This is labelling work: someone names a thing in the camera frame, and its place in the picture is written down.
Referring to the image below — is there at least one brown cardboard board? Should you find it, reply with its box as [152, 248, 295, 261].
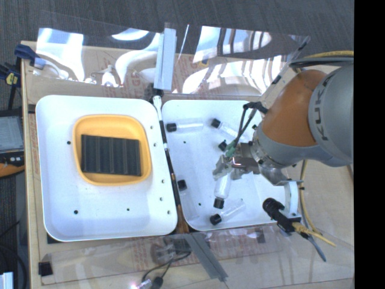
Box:
[26, 47, 301, 284]

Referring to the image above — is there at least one thin black and white rod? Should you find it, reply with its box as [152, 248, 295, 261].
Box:
[152, 96, 189, 234]

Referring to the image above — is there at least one yellow bowl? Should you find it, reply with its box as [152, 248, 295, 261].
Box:
[72, 114, 152, 187]

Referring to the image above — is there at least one black ribbed insert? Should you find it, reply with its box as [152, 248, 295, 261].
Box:
[80, 134, 143, 178]

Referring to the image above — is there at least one black block with wires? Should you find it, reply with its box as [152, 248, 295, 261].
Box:
[152, 237, 192, 263]

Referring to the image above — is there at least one black cylinder on white bracket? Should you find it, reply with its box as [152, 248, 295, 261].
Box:
[262, 178, 303, 234]

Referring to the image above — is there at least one white plastic tray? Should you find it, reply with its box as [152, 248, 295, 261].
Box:
[35, 94, 179, 243]
[161, 99, 290, 232]

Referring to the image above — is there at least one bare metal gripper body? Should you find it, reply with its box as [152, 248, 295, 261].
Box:
[232, 140, 266, 176]

